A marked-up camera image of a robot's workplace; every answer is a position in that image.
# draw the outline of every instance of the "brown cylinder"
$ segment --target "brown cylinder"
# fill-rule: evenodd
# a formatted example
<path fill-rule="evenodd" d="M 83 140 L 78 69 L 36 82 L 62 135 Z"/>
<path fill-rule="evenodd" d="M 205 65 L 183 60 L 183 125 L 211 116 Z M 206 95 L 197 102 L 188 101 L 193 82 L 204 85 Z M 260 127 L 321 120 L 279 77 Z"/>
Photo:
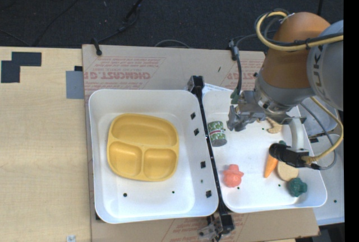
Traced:
<path fill-rule="evenodd" d="M 273 39 L 292 43 L 295 40 L 315 38 L 329 26 L 330 23 L 316 14 L 299 12 L 283 21 Z M 269 49 L 261 69 L 264 81 L 286 89 L 310 87 L 307 78 L 308 53 L 306 49 L 294 52 Z"/>

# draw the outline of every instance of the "yellow divided tray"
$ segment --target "yellow divided tray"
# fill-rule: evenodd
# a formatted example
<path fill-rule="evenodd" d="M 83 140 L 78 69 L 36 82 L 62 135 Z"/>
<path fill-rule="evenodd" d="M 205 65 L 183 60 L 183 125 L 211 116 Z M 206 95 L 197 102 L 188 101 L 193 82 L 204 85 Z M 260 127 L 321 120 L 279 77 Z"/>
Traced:
<path fill-rule="evenodd" d="M 150 182 L 176 171 L 178 133 L 169 121 L 142 114 L 122 114 L 111 123 L 107 161 L 117 175 Z"/>

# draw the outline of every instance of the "orange carrot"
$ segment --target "orange carrot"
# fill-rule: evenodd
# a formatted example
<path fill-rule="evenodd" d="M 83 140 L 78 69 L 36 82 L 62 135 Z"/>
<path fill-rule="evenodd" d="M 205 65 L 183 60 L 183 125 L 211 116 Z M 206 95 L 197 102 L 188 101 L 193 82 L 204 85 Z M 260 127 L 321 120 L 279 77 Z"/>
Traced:
<path fill-rule="evenodd" d="M 264 177 L 267 178 L 269 174 L 277 167 L 278 159 L 275 159 L 272 155 L 268 154 L 267 164 L 265 166 Z"/>

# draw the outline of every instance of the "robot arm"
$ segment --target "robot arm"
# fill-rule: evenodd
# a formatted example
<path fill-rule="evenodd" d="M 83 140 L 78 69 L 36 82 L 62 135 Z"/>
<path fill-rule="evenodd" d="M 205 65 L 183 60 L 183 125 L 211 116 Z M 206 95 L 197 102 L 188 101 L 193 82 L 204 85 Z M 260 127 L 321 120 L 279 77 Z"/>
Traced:
<path fill-rule="evenodd" d="M 262 34 L 261 25 L 272 16 L 281 19 L 280 27 L 270 40 Z M 269 50 L 256 77 L 254 90 L 233 92 L 233 105 L 227 121 L 229 130 L 242 131 L 248 123 L 266 117 L 279 124 L 291 125 L 294 119 L 303 123 L 305 118 L 291 118 L 287 112 L 305 98 L 315 95 L 330 106 L 343 110 L 343 20 L 331 25 L 313 13 L 289 15 L 274 11 L 258 19 L 256 34 Z M 278 149 L 274 151 L 273 148 L 270 154 L 284 159 L 283 155 L 278 155 Z M 282 151 L 292 152 L 287 148 Z M 319 159 L 298 150 L 294 152 L 292 162 L 288 161 L 288 157 L 294 157 L 292 153 L 288 153 L 284 160 L 295 167 Z"/>

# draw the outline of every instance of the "red toy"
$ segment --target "red toy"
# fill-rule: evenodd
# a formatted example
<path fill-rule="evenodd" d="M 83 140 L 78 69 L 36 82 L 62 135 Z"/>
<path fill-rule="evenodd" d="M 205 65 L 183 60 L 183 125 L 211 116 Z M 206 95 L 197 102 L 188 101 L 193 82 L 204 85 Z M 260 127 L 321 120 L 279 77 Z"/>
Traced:
<path fill-rule="evenodd" d="M 223 181 L 228 187 L 239 186 L 242 182 L 242 176 L 244 176 L 244 173 L 240 171 L 236 164 L 230 164 L 228 169 L 223 171 L 223 174 Z"/>

